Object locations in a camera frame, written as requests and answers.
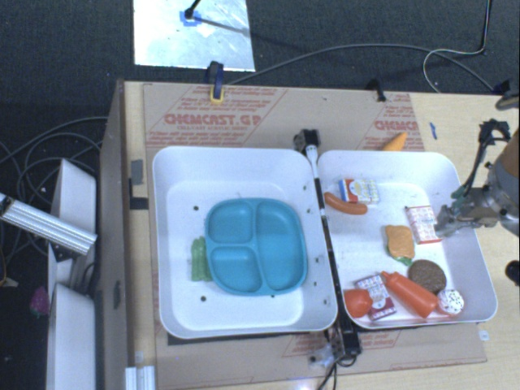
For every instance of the orange bottle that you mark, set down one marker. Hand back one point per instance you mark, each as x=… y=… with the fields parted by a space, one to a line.
x=410 y=295

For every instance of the brown round biscuit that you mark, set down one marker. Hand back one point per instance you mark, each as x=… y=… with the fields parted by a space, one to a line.
x=427 y=276

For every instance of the purple grapes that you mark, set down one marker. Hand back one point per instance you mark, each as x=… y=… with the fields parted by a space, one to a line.
x=40 y=301

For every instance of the green toy beans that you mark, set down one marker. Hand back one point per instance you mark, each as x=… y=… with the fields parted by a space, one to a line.
x=199 y=260

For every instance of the white sprinkled doughnut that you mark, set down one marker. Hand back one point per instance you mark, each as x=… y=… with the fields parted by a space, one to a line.
x=451 y=301

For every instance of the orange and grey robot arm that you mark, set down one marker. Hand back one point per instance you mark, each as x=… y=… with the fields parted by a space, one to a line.
x=511 y=152

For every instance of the red sausage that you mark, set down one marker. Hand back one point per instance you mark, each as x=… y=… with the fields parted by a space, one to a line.
x=345 y=205

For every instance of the thin black and white rod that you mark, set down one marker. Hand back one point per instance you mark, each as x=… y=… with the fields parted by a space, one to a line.
x=321 y=201

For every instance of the orange toy sandwich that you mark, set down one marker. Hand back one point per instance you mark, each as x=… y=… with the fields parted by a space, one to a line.
x=400 y=242

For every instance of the red and yellow packet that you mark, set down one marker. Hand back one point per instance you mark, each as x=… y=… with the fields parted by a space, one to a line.
x=359 y=190

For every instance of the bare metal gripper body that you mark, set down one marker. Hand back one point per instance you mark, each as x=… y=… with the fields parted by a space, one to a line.
x=481 y=207

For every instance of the blue divided plate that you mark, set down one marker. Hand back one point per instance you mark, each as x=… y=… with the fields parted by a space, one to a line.
x=256 y=246

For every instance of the brown cardboard board red print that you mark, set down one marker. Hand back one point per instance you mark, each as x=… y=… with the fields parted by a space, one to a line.
x=243 y=116

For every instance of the white plastic tray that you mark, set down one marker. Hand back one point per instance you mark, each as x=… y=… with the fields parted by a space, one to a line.
x=183 y=169
x=365 y=242

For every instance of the orange carrot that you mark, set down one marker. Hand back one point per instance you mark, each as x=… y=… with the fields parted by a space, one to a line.
x=395 y=142

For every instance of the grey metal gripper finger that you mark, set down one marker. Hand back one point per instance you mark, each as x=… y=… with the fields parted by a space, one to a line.
x=447 y=213
x=447 y=230

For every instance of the white and red carton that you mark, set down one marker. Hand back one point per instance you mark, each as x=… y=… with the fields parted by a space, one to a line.
x=422 y=224

